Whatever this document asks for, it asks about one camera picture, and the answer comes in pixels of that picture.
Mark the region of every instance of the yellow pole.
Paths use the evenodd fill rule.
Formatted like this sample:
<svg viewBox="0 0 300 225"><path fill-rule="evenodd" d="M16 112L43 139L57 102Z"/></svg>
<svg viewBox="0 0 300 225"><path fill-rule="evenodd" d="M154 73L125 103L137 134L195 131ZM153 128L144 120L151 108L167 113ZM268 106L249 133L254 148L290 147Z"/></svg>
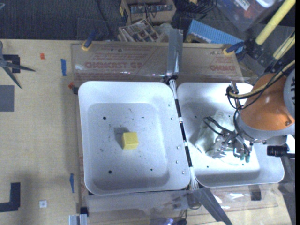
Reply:
<svg viewBox="0 0 300 225"><path fill-rule="evenodd" d="M262 32L258 35L255 42L258 45L262 45L276 26L281 22L285 15L290 11L290 9L295 5L296 0L285 0L278 11L274 14L268 24L264 27Z"/></svg>
<svg viewBox="0 0 300 225"><path fill-rule="evenodd" d="M273 57L278 60L283 55L286 54L286 52L295 44L296 41L296 33L289 37L277 50L274 52Z"/></svg>

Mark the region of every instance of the clear plastic sheet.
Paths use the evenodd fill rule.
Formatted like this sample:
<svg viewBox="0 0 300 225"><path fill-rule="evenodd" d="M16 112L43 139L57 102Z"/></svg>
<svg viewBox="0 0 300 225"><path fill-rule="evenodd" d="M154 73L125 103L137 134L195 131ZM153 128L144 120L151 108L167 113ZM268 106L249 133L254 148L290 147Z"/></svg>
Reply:
<svg viewBox="0 0 300 225"><path fill-rule="evenodd" d="M231 212L272 209L279 206L277 197L279 191L274 185L260 185L257 187L231 187L210 189L217 202L230 217ZM89 209L89 220L101 224L145 224L163 225L169 218L174 222L185 218L189 225L212 223L216 220L209 214L205 206L199 202L193 203L193 191L165 191L144 194L125 194L114 196L86 196L84 199ZM268 224L272 218L265 215Z"/></svg>
<svg viewBox="0 0 300 225"><path fill-rule="evenodd" d="M221 56L224 58L223 50L231 45L199 43L199 41L187 43L187 32L192 20L191 18L181 18L177 27L184 31L183 62L178 74L178 85L183 82L230 81L254 84L257 78L266 70L274 72L281 69L284 64L294 60L294 46L291 46L290 49L287 46L281 51L278 48L281 45L292 42L289 38L294 36L295 28L276 26L265 42L259 46L260 52L257 56L251 51L250 54L246 53L240 60L235 54L230 56L234 71L231 70L232 68L228 64L225 68L216 67L215 62L219 61L216 57ZM219 20L213 13L208 14L205 18L199 17L198 21L243 41L255 40L265 28L265 24L256 24L247 31L240 31L230 21ZM111 26L109 26L110 29L107 28L108 24L108 22L92 20L81 20L79 22L78 40L80 43L71 47L75 86L79 87L83 82L90 80L162 82L167 67L168 43L116 42L118 27L124 26L124 24L113 23L112 29ZM95 28L104 34L95 39L102 42L93 42L92 47L88 51L83 51L81 42ZM163 32L168 34L168 29L169 26L164 26ZM276 209L280 206L278 199L281 199L282 196L280 192L283 195L294 194L294 184L294 180L284 180L279 185L280 190L278 190L276 185L266 184L257 185L256 187L212 188L211 191L225 212L245 211L241 213L245 217L241 218L240 221L244 221L244 224L251 224L251 222L245 220L246 215L249 217L249 213L251 214L251 210L274 208L271 211L278 211ZM159 222L163 224L168 218L178 219L185 217L186 209L188 210L189 225L215 222L215 219L209 215L209 212L201 204L196 207L196 210L188 207L186 194L190 191L174 192L179 193L178 198L181 201L185 201L185 203L182 203L182 206L185 205L187 206L186 208L177 207L177 209L174 209L176 203L172 199L166 199L165 203L159 206L147 208L139 206L124 209L124 206L121 208L121 204L114 204L111 208L106 206L106 211L102 211L101 208L103 206L92 206L99 202L96 201L97 197L86 196L85 199L88 207L98 208L98 210L91 211L89 219L103 222L102 224L111 224L112 220L116 224L120 221L123 224L148 225L152 224L151 222L153 221L157 221L156 224L160 224ZM294 210L293 204L288 204L288 201L287 207ZM270 217L270 214L266 214L266 219L262 219L260 224L277 224L277 221ZM286 224L290 224L289 217L286 218Z"/></svg>

